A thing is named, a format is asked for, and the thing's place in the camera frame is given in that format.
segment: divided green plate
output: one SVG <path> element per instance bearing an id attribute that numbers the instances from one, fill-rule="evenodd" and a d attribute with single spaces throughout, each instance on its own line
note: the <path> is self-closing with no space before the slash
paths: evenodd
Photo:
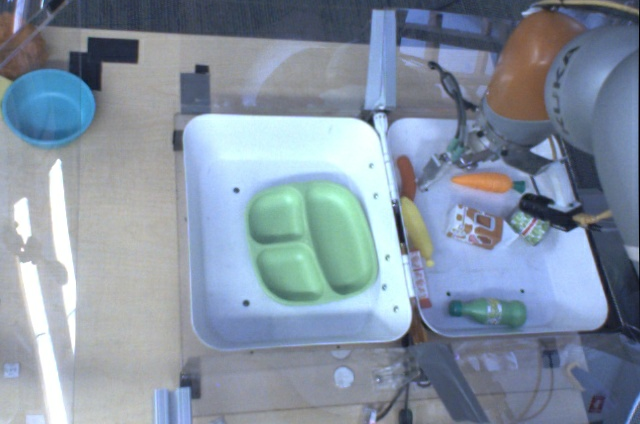
<path id="1" fill-rule="evenodd" d="M 378 276 L 369 222 L 340 184 L 313 181 L 261 191 L 247 206 L 246 225 L 258 280 L 281 303 L 348 298 Z"/>

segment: toy bottle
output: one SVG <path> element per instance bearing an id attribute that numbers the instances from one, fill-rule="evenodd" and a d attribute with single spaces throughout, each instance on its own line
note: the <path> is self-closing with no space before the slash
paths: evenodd
<path id="1" fill-rule="evenodd" d="M 518 300 L 503 301 L 494 298 L 478 298 L 466 302 L 453 300 L 449 304 L 449 315 L 467 316 L 482 324 L 518 328 L 527 320 L 527 307 Z"/>

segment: carrot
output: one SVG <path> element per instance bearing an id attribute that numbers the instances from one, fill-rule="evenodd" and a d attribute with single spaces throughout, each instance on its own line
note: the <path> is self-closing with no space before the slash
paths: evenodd
<path id="1" fill-rule="evenodd" d="M 518 192 L 524 191 L 523 181 L 513 182 L 508 175 L 496 172 L 456 175 L 455 177 L 451 177 L 451 182 L 468 188 L 490 191 L 492 193 L 506 193 L 510 189 L 515 189 Z"/>
<path id="2" fill-rule="evenodd" d="M 407 156 L 400 156 L 396 159 L 398 171 L 400 172 L 400 196 L 406 196 L 409 200 L 415 200 L 416 190 L 416 174 L 413 171 L 411 161 Z"/>

